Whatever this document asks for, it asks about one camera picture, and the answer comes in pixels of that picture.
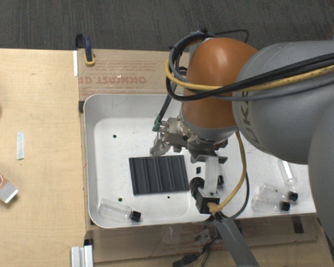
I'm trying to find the brown and white carton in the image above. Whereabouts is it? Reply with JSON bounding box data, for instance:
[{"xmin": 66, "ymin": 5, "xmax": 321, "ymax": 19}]
[{"xmin": 0, "ymin": 165, "xmax": 19, "ymax": 204}]

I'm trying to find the black block with wires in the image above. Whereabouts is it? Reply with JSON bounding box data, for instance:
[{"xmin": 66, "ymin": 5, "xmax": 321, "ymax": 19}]
[{"xmin": 173, "ymin": 254, "xmax": 199, "ymax": 267}]

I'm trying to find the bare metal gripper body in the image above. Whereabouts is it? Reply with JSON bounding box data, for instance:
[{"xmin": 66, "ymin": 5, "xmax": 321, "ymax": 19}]
[{"xmin": 159, "ymin": 117, "xmax": 198, "ymax": 153}]

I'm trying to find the white plastic tray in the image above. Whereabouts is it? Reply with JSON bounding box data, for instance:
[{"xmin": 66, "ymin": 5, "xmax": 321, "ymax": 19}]
[
  {"xmin": 211, "ymin": 131, "xmax": 318, "ymax": 220},
  {"xmin": 82, "ymin": 93, "xmax": 214, "ymax": 229}
]

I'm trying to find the brown cardboard board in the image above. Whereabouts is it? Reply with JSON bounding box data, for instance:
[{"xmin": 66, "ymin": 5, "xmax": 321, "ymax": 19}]
[{"xmin": 77, "ymin": 48, "xmax": 327, "ymax": 264}]

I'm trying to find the black ribbed flat panel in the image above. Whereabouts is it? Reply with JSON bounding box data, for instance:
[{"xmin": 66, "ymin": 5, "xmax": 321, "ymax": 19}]
[{"xmin": 128, "ymin": 155, "xmax": 191, "ymax": 196}]

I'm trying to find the clear plastic bottle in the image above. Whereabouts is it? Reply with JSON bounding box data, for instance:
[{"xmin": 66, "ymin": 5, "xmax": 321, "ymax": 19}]
[
  {"xmin": 276, "ymin": 159, "xmax": 298, "ymax": 185},
  {"xmin": 97, "ymin": 197, "xmax": 142, "ymax": 223},
  {"xmin": 250, "ymin": 194, "xmax": 292, "ymax": 213},
  {"xmin": 259, "ymin": 182, "xmax": 299, "ymax": 202}
]

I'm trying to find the black cylinder on white bracket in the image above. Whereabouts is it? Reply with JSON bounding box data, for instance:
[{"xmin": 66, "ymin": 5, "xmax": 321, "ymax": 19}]
[{"xmin": 189, "ymin": 146, "xmax": 229, "ymax": 215}]

